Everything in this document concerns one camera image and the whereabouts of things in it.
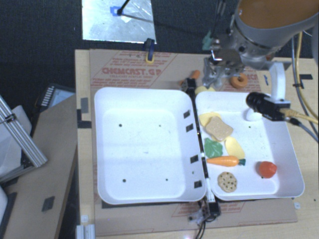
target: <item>metal plate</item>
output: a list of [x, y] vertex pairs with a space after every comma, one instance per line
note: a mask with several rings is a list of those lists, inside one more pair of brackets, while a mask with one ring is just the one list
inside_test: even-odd
[[125, 0], [82, 0], [84, 40], [144, 43], [154, 39], [151, 0], [130, 0], [123, 15], [116, 12]]

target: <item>white tray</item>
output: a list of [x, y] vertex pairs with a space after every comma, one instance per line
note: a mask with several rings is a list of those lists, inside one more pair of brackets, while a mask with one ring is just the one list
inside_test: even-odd
[[94, 102], [102, 200], [131, 204], [203, 198], [206, 184], [187, 94], [103, 88]]
[[[248, 93], [202, 92], [196, 97], [198, 115], [217, 112], [222, 120], [234, 128], [237, 139], [246, 155], [246, 165], [223, 167], [207, 164], [210, 186], [215, 196], [225, 201], [284, 198], [300, 196], [305, 188], [302, 174], [285, 122], [272, 122], [262, 118], [246, 121], [246, 97]], [[201, 136], [210, 136], [201, 126]], [[228, 155], [223, 144], [223, 155]], [[262, 179], [257, 173], [258, 162], [271, 161], [277, 165], [277, 173], [270, 179]], [[236, 191], [224, 192], [217, 184], [220, 173], [235, 175]]]

